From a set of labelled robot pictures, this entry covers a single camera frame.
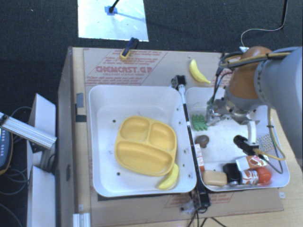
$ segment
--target dark floor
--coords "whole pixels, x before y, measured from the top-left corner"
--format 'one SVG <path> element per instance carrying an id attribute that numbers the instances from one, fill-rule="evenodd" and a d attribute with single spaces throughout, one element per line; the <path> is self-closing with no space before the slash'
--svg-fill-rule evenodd
<path id="1" fill-rule="evenodd" d="M 233 52 L 249 28 L 275 29 L 281 24 L 284 0 L 143 0 L 149 42 L 139 49 Z M 302 45 L 303 0 L 289 0 L 286 24 L 276 32 L 249 32 L 247 46 L 272 50 Z M 57 101 L 68 46 L 123 48 L 125 42 L 78 38 L 77 0 L 0 0 L 0 112 L 31 106 L 35 93 Z M 25 155 L 15 147 L 12 164 L 22 167 Z M 26 190 L 3 197 L 26 225 Z M 0 226 L 15 226 L 0 207 Z"/>

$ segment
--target yellow plate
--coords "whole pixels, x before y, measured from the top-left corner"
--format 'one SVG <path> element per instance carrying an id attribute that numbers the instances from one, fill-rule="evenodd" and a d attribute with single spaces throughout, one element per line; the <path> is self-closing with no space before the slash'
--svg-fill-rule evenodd
<path id="1" fill-rule="evenodd" d="M 170 172 L 176 151 L 174 130 L 141 116 L 131 116 L 122 122 L 115 143 L 115 157 L 121 166 L 151 176 Z"/>

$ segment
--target yellow banana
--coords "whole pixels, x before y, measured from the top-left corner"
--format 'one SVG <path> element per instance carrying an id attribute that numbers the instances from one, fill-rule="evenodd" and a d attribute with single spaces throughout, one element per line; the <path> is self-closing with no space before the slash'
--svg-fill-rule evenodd
<path id="1" fill-rule="evenodd" d="M 176 182 L 178 178 L 178 174 L 179 174 L 179 167 L 175 163 L 172 170 L 168 173 L 167 177 L 165 177 L 165 179 L 162 182 L 160 182 L 158 188 L 161 190 L 165 190 L 171 187 Z"/>
<path id="2" fill-rule="evenodd" d="M 196 79 L 198 82 L 206 82 L 210 84 L 210 81 L 206 79 L 206 77 L 199 71 L 197 67 L 196 60 L 192 60 L 189 64 L 189 70 L 191 75 Z"/>

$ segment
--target tomato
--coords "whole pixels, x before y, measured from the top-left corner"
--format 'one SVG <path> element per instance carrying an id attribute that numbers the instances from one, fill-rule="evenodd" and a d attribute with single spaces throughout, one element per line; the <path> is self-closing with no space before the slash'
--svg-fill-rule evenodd
<path id="1" fill-rule="evenodd" d="M 259 167 L 259 168 L 255 169 L 255 171 L 257 171 L 257 173 L 259 175 L 259 183 L 260 184 L 267 183 L 271 179 L 270 171 L 268 171 L 264 167 Z"/>

